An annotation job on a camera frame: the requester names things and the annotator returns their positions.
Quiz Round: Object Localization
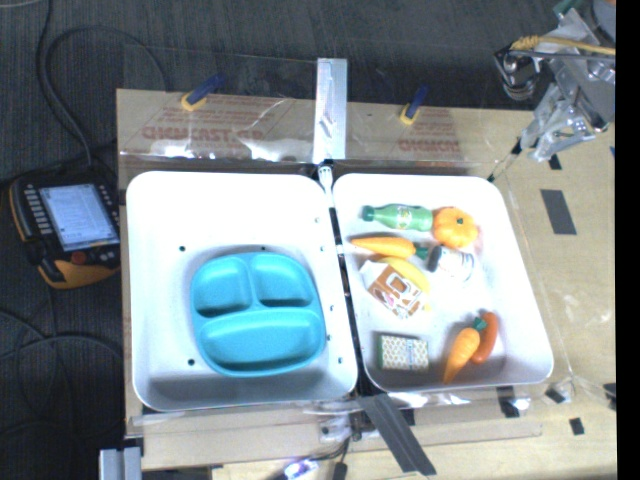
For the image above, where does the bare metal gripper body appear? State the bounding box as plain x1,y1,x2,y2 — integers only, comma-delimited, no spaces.
548,7,617,133

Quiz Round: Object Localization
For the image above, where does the orange toy pumpkin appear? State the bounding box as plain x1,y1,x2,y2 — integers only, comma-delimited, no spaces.
431,206,479,251

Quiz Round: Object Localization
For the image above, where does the brown cardboard board red print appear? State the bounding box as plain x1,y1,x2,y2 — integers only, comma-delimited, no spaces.
115,87,617,472

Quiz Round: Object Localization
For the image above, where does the white plastic tray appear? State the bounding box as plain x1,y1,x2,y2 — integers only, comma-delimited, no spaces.
124,169,359,413
331,172,555,395

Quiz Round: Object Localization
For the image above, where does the white bottle with dark cap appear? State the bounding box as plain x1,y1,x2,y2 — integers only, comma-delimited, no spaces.
426,244,476,283

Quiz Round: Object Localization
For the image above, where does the green plastic bottle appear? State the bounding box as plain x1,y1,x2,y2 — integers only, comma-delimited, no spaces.
360,203,435,233

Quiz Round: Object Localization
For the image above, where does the yellow banana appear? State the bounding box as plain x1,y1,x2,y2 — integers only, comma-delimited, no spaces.
378,256,433,312

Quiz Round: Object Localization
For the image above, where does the yellow-orange toy carrot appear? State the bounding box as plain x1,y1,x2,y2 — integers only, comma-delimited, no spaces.
349,235,430,261

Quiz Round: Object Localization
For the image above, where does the red-orange toy sausage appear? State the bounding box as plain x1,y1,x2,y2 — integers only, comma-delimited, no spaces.
470,310,501,366

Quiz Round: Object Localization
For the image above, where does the orange and white carton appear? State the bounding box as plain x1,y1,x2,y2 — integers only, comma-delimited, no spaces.
359,259,427,320

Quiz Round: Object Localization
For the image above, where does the orange toy carrot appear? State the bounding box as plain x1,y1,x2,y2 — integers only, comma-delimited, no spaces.
441,317,489,386

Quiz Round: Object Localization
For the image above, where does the green patterned carton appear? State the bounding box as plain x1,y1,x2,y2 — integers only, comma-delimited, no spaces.
376,333,431,372

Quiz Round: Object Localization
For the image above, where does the blue divided plate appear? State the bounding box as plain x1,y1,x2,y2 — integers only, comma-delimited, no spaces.
189,251,328,379

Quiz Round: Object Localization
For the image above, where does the black cylinder on white bracket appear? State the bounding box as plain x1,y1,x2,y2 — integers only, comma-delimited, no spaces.
492,40,543,102

